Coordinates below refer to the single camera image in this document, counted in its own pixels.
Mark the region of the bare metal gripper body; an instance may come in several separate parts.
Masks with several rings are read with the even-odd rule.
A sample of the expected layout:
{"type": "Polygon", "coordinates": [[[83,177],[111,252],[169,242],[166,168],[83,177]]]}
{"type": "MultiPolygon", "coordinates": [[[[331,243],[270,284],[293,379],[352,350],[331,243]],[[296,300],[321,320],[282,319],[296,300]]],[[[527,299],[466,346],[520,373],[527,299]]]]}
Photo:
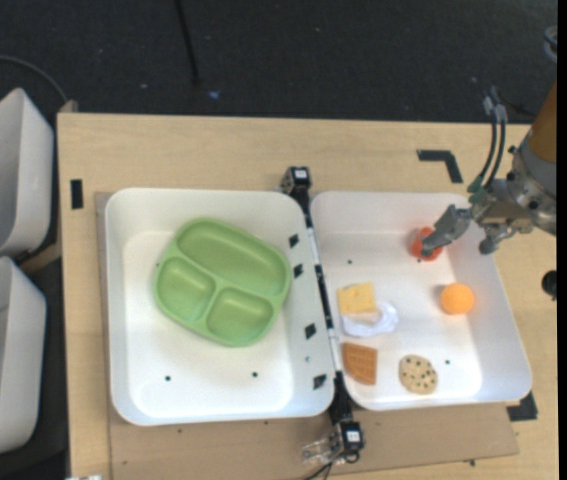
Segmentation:
{"type": "Polygon", "coordinates": [[[476,188],[469,197],[471,214],[482,226],[503,225],[528,233],[538,228],[556,233],[556,198],[528,172],[510,170],[476,188]]]}

